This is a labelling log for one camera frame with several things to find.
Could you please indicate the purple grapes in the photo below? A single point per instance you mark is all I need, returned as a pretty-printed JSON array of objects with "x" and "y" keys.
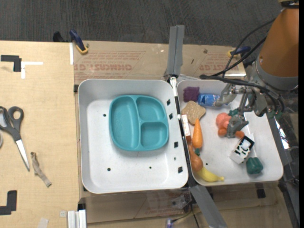
[{"x": 191, "y": 94}]

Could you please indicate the brown cardboard board red print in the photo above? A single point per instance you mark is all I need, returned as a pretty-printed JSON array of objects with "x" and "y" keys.
[{"x": 133, "y": 60}]

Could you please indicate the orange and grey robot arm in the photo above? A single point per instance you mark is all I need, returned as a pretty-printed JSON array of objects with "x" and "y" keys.
[{"x": 280, "y": 44}]

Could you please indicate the blue and white packet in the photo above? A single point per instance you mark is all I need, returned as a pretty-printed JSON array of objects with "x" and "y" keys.
[{"x": 207, "y": 100}]

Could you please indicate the pink and orange toy food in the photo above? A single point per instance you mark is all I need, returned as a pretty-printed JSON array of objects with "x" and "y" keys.
[{"x": 222, "y": 121}]

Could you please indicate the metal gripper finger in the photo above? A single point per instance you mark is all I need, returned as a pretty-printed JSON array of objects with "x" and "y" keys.
[
  {"x": 224, "y": 97},
  {"x": 235, "y": 126}
]

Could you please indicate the crumpled grey tape strip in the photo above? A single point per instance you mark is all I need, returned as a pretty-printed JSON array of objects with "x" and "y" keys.
[{"x": 38, "y": 167}]

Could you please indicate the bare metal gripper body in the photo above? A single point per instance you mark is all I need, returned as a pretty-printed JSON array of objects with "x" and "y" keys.
[{"x": 260, "y": 98}]

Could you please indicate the teal divided plate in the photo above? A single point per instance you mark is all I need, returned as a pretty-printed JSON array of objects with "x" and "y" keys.
[{"x": 123, "y": 122}]

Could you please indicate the white and red packet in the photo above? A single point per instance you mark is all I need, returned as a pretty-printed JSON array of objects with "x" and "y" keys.
[{"x": 186, "y": 125}]

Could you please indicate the green bell pepper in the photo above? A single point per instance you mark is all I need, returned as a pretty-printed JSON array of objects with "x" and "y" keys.
[{"x": 254, "y": 165}]

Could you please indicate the orange carrot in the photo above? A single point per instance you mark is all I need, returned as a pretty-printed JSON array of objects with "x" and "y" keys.
[{"x": 197, "y": 134}]

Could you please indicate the white plastic tray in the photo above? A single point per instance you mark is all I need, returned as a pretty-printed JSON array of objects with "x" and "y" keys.
[
  {"x": 133, "y": 170},
  {"x": 221, "y": 160}
]

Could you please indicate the brown bread slice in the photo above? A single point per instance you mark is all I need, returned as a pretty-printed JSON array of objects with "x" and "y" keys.
[{"x": 192, "y": 111}]

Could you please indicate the white and black carton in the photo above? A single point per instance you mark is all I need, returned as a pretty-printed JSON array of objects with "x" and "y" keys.
[{"x": 242, "y": 149}]

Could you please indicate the yellow banana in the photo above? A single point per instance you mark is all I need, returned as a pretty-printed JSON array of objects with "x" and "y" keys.
[{"x": 209, "y": 175}]

